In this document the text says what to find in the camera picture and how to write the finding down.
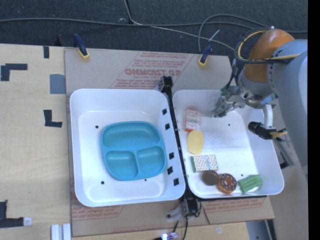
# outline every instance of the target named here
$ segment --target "cardboard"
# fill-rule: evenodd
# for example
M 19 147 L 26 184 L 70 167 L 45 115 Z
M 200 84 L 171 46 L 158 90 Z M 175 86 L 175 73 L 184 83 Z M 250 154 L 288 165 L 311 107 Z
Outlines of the cardboard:
M 70 166 L 72 235 L 89 236 L 120 232 L 173 228 L 166 213 L 179 200 L 105 207 L 86 207 L 76 198 L 72 138 L 70 130 L 70 95 L 82 88 L 156 89 L 162 76 L 171 76 L 172 94 L 182 89 L 220 89 L 230 78 L 227 56 L 212 56 L 199 67 L 200 54 L 89 49 L 83 59 L 76 48 L 66 48 L 65 82 Z M 202 202 L 202 212 L 189 221 L 190 226 L 234 223 L 274 217 L 269 197 Z

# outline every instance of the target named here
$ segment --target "blue plate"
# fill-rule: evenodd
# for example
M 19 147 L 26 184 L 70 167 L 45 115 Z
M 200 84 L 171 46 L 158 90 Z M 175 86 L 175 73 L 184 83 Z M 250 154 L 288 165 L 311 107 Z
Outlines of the blue plate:
M 146 121 L 117 122 L 101 134 L 105 166 L 119 181 L 154 177 L 167 165 L 165 145 L 158 129 Z

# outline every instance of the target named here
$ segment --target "table surface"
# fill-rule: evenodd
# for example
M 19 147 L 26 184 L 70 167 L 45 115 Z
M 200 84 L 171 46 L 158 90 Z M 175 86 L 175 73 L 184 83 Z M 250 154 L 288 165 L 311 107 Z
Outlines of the table surface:
M 50 239 L 53 224 L 71 223 L 70 174 L 65 94 L 50 94 L 50 75 L 65 74 L 64 48 L 0 44 L 1 65 L 27 64 L 11 70 L 0 84 L 0 202 L 8 200 L 7 218 L 31 217 L 32 225 L 0 228 L 1 239 Z M 44 127 L 44 110 L 62 127 Z M 183 235 L 184 228 L 178 228 Z M 151 240 L 165 230 L 74 237 L 75 239 Z M 186 239 L 248 240 L 245 222 L 191 226 Z

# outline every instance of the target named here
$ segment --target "dark background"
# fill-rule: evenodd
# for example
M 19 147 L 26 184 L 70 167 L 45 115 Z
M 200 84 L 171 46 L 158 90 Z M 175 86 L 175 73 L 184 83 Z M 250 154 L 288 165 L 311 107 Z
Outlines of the dark background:
M 77 33 L 87 48 L 197 54 L 200 25 L 210 16 L 201 36 L 219 30 L 214 40 L 221 43 L 212 43 L 211 54 L 231 61 L 232 49 L 252 28 L 274 26 L 308 39 L 308 0 L 127 0 L 127 5 L 129 12 L 125 0 L 1 0 L 0 43 L 73 47 Z M 207 43 L 201 39 L 200 49 Z M 244 57 L 250 49 L 248 42 Z

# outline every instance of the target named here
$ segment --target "donut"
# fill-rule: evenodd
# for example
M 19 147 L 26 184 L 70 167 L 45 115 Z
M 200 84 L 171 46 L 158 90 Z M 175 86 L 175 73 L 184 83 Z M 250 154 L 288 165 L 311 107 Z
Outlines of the donut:
M 217 189 L 225 194 L 230 194 L 237 187 L 237 181 L 229 173 L 219 174 L 218 184 L 216 185 Z
M 202 174 L 202 180 L 208 186 L 216 185 L 219 180 L 219 174 L 215 170 L 206 170 Z

